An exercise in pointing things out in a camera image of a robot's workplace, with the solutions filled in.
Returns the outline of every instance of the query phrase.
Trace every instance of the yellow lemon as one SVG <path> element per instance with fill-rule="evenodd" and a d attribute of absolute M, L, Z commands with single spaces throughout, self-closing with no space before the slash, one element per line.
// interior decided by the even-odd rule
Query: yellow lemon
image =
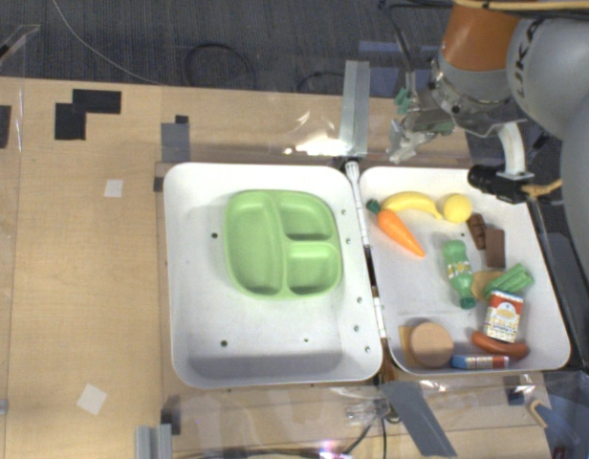
<path fill-rule="evenodd" d="M 444 203 L 444 217 L 450 223 L 464 223 L 473 212 L 470 200 L 463 194 L 452 194 Z"/>

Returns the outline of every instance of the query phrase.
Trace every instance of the brown chocolate bar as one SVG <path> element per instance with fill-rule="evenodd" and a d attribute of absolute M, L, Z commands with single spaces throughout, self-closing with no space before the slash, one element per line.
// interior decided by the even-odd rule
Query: brown chocolate bar
<path fill-rule="evenodd" d="M 481 214 L 473 213 L 467 221 L 470 235 L 477 250 L 483 250 L 486 247 L 486 222 Z"/>
<path fill-rule="evenodd" d="M 505 268 L 505 231 L 486 229 L 486 265 Z"/>

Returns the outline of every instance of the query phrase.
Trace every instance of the green plate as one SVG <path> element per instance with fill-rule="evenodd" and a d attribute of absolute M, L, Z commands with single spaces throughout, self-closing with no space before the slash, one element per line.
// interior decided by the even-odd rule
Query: green plate
<path fill-rule="evenodd" d="M 233 283 L 247 295 L 325 295 L 341 281 L 335 218 L 315 195 L 291 190 L 235 194 L 225 216 Z"/>

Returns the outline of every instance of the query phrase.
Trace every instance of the toy banana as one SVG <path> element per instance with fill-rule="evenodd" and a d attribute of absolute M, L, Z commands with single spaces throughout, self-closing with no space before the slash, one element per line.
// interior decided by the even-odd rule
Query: toy banana
<path fill-rule="evenodd" d="M 435 219 L 443 218 L 435 207 L 435 202 L 422 192 L 399 192 L 393 194 L 383 201 L 382 209 L 389 209 L 393 212 L 404 209 L 417 209 L 432 214 Z"/>

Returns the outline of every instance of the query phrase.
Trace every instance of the wooden table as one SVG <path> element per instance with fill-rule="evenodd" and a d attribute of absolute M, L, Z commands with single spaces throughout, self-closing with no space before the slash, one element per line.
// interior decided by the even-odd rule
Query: wooden table
<path fill-rule="evenodd" d="M 71 103 L 74 88 L 122 91 L 121 113 L 87 115 L 86 141 L 56 141 L 55 104 Z M 283 159 L 283 151 L 303 138 L 337 137 L 340 98 L 34 79 L 21 85 L 0 78 L 5 102 L 15 104 L 19 89 L 23 152 L 0 151 L 0 172 L 10 170 L 0 177 L 0 195 L 16 190 L 20 166 L 11 328 L 8 321 L 0 327 L 0 376 L 7 376 L 0 396 L 10 402 L 0 417 L 0 457 L 133 457 L 136 427 L 156 426 L 164 404 L 153 191 L 161 124 L 189 116 L 193 158 Z M 371 100 L 373 151 L 387 147 L 393 114 L 391 100 Z M 426 145 L 410 164 L 468 161 L 464 136 L 454 135 Z M 108 180 L 122 181 L 121 197 L 104 196 Z M 11 207 L 7 218 L 15 220 L 15 199 Z M 0 259 L 0 273 L 11 267 L 14 259 Z M 0 301 L 7 311 L 8 301 Z M 499 451 L 547 457 L 541 428 L 521 407 L 507 406 L 504 393 L 496 394 L 500 383 L 476 381 L 482 387 L 475 393 L 468 390 L 470 382 L 454 382 L 462 401 L 454 398 L 458 403 L 442 412 L 450 440 L 461 457 L 494 457 Z M 76 405 L 87 384 L 107 395 L 97 416 Z M 236 445 L 243 432 L 232 426 L 246 417 L 260 438 L 273 443 L 331 420 L 334 430 L 344 430 L 343 400 L 330 388 L 185 392 L 188 412 L 207 419 L 194 433 L 174 438 L 182 450 L 204 447 L 212 434 Z M 474 401 L 485 395 L 488 406 L 482 409 Z M 232 437 L 230 429 L 236 430 Z M 345 443 L 358 432 L 352 428 L 336 438 Z M 374 429 L 375 438 L 363 441 L 357 457 L 380 457 L 378 433 Z M 389 434 L 391 454 L 418 456 L 403 426 L 391 426 Z M 526 440 L 512 440 L 514 434 Z"/>

